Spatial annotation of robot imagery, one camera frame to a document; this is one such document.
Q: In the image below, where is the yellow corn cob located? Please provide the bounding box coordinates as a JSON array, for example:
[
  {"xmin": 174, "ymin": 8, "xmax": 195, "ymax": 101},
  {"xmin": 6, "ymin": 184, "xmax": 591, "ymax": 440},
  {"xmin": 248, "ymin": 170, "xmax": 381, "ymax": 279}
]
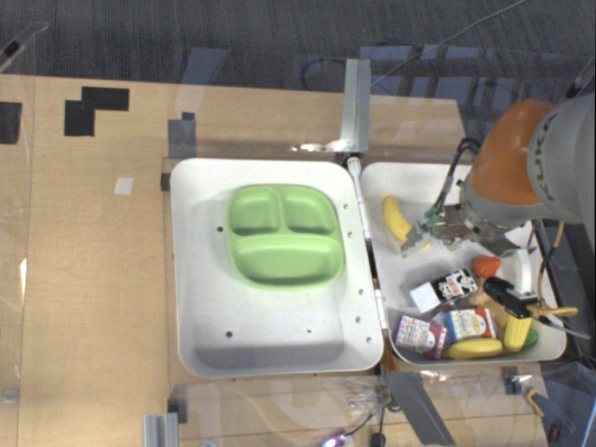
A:
[{"xmin": 503, "ymin": 314, "xmax": 534, "ymax": 354}]

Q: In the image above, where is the red strawberry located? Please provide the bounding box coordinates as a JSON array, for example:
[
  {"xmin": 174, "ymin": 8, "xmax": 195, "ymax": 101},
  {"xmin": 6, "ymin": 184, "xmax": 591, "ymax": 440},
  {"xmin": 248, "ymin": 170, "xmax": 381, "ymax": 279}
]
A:
[{"xmin": 471, "ymin": 254, "xmax": 503, "ymax": 279}]

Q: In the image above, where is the white plastic tray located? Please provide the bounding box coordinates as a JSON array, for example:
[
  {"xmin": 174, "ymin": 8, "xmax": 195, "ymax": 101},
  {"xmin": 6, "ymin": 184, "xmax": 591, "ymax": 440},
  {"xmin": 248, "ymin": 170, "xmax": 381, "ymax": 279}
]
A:
[
  {"xmin": 169, "ymin": 157, "xmax": 386, "ymax": 380},
  {"xmin": 360, "ymin": 161, "xmax": 569, "ymax": 368}
]

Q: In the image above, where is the green divided plate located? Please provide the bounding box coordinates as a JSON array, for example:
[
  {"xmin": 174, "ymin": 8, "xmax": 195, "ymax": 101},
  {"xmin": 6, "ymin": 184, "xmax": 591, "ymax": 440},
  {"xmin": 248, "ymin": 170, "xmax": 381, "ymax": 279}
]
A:
[{"xmin": 225, "ymin": 183, "xmax": 346, "ymax": 291}]

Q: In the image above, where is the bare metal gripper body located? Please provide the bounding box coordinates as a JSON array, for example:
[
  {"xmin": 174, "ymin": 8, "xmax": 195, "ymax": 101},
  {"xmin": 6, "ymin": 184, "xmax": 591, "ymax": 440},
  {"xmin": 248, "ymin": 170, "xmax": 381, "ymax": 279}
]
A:
[{"xmin": 429, "ymin": 204, "xmax": 483, "ymax": 251}]

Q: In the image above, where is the yellow banana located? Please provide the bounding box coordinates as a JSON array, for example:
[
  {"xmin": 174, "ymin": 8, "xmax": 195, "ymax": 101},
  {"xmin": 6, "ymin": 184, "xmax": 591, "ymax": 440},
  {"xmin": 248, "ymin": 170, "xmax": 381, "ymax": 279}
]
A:
[{"xmin": 381, "ymin": 195, "xmax": 432, "ymax": 251}]

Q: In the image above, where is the black and white carton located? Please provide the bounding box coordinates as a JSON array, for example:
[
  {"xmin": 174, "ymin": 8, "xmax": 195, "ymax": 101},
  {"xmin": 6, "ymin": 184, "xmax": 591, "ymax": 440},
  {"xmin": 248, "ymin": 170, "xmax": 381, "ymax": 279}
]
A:
[{"xmin": 409, "ymin": 268, "xmax": 480, "ymax": 315}]

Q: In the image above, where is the blue and white carton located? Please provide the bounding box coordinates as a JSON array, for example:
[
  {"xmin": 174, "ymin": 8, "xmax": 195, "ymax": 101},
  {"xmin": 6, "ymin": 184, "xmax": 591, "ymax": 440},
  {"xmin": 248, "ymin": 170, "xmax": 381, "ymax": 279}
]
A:
[{"xmin": 443, "ymin": 306, "xmax": 497, "ymax": 344}]

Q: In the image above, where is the thin black and white rod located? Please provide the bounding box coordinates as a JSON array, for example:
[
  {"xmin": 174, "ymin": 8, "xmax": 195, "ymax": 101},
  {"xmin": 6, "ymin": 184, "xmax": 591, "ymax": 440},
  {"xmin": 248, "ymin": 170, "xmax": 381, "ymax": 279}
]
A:
[{"xmin": 345, "ymin": 155, "xmax": 388, "ymax": 332}]

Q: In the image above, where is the yellow lemon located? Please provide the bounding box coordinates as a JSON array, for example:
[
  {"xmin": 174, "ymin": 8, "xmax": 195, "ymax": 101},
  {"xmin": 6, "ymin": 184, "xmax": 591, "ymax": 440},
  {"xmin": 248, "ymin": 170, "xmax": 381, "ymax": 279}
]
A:
[{"xmin": 441, "ymin": 337, "xmax": 505, "ymax": 361}]

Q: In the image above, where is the brown toy bread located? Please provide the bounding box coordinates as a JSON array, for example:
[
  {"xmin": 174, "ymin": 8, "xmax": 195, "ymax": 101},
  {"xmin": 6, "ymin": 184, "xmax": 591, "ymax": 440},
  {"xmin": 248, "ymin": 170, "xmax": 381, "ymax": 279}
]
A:
[{"xmin": 467, "ymin": 290, "xmax": 509, "ymax": 331}]

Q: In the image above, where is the red and white carton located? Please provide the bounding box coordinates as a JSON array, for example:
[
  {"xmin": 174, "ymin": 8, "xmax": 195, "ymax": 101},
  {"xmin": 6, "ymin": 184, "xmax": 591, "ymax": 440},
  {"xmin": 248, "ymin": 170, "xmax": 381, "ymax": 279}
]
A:
[{"xmin": 394, "ymin": 314, "xmax": 449, "ymax": 360}]

